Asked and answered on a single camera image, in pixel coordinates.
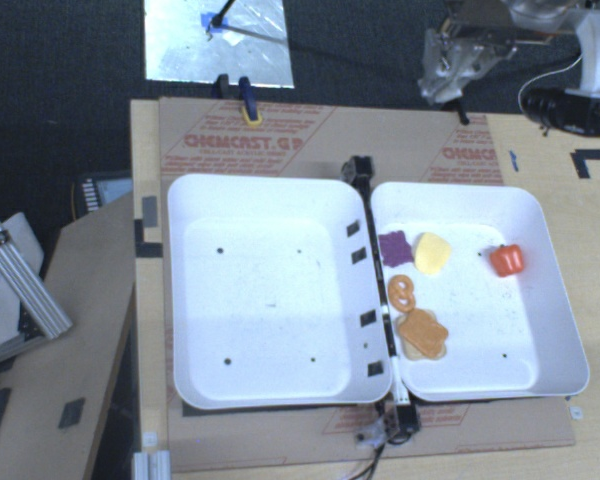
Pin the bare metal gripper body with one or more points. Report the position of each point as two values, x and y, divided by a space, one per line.
485 20

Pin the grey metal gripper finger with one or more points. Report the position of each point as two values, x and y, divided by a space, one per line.
434 63
472 63

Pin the brown cardboard board red print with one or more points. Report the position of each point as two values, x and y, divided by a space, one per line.
330 133

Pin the purple flat toy food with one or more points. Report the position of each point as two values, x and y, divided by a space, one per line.
395 249

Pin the yellow cheese wedge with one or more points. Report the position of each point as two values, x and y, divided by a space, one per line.
431 254

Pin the orange bell pepper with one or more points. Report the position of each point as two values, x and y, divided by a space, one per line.
506 260

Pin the thin black and white rod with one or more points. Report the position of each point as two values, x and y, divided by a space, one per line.
377 268

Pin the orange pretzel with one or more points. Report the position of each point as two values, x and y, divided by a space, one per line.
400 293

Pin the white plastic tray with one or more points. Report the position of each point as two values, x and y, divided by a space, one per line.
265 298
480 318

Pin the orange toast slice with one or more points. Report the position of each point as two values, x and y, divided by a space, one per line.
422 333

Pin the pale bread slice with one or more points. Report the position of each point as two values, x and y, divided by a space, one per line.
411 352

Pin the black cylinder on white bracket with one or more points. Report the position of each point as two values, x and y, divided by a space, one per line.
575 108

